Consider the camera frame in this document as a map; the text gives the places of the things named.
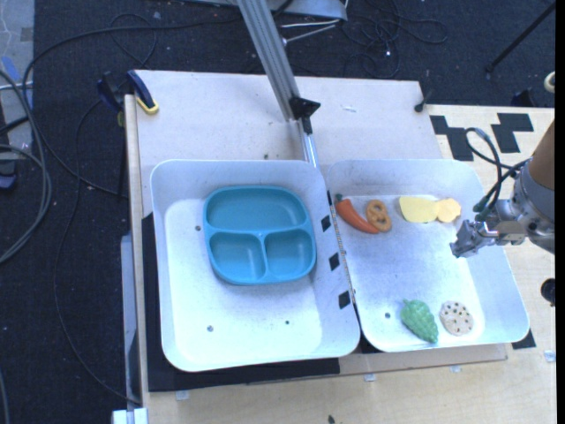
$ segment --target white tray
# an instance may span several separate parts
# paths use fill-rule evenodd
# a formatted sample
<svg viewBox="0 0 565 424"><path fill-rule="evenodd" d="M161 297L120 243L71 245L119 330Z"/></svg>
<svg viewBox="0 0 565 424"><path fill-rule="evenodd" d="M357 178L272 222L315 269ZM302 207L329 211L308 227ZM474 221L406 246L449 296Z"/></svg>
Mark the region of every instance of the white tray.
<svg viewBox="0 0 565 424"><path fill-rule="evenodd" d="M327 190L303 161L169 160L151 175L162 348L190 372L290 360L341 357L360 329L339 258ZM220 279L207 256L205 199L224 186L282 186L313 222L313 271L286 284L240 286Z"/></svg>
<svg viewBox="0 0 565 424"><path fill-rule="evenodd" d="M503 248L486 247L477 256L457 259L449 247L462 220L473 220L472 208L483 196L470 166L455 160L342 161L329 169L328 188L332 198L336 193L350 198L362 215L369 200L381 200L392 219L392 230L376 235L337 219L361 328L372 345L407 352L525 337L529 319ZM463 214L453 223L408 223L398 205L402 195L454 198ZM404 327L403 299L420 299L430 307L440 331L437 344ZM467 335L450 335L441 325L441 304L451 299L474 315L475 328Z"/></svg>

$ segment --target blue divided plate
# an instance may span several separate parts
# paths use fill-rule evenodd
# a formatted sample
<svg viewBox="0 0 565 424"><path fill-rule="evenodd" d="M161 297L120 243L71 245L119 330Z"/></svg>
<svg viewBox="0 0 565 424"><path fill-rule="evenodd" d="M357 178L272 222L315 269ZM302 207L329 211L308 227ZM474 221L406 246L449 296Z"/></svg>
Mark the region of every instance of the blue divided plate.
<svg viewBox="0 0 565 424"><path fill-rule="evenodd" d="M307 275L316 262L312 222L290 190L270 185L220 188L204 203L214 272L233 284L273 284Z"/></svg>

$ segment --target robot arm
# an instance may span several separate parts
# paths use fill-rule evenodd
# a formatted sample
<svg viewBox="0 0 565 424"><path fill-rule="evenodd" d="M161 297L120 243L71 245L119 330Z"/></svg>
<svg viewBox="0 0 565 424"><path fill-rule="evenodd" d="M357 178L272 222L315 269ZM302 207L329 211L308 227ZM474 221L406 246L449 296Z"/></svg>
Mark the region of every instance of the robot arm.
<svg viewBox="0 0 565 424"><path fill-rule="evenodd" d="M456 257L473 256L483 246L519 245L528 238L555 254L555 122L533 156L516 174L512 196L497 200L476 221L465 220L450 244Z"/></svg>

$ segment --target dark carpet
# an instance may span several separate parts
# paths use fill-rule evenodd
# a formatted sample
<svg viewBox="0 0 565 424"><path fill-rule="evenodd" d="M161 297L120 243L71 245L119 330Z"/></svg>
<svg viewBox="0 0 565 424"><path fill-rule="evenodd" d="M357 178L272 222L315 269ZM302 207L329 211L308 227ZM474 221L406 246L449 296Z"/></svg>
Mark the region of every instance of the dark carpet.
<svg viewBox="0 0 565 424"><path fill-rule="evenodd" d="M507 106L527 91L530 105L552 108L543 80L555 70L555 11L490 79L485 66L554 1L351 0L347 23L290 43L289 59L296 75L417 80L431 103ZM54 194L27 245L0 265L0 369L15 424L109 422L126 407L120 240L129 222L117 196L127 194L124 131L96 104L96 81L143 67L262 68L237 10L161 0L35 0L34 51L34 114ZM0 193L0 251L39 205L41 171L18 166L16 188Z"/></svg>

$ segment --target black pole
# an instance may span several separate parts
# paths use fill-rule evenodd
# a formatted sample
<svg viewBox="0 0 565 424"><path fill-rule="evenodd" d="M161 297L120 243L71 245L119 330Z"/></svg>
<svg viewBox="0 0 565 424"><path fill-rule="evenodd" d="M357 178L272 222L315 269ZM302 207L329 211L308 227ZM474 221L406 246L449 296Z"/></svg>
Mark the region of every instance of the black pole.
<svg viewBox="0 0 565 424"><path fill-rule="evenodd" d="M496 59L492 62L486 65L485 70L486 72L488 72L490 74L490 72L492 72L494 70L494 67L496 67L496 65L502 61L512 50L514 50L514 48L524 40L524 38L530 34L540 23L543 19L545 19L549 13L551 11L553 11L555 9L555 2L553 2L552 4L550 4L547 9L545 11L543 11L543 13L530 25L528 26L524 32L522 34L520 34L516 40L514 42L512 42L507 48L504 49L504 51L496 57Z"/></svg>

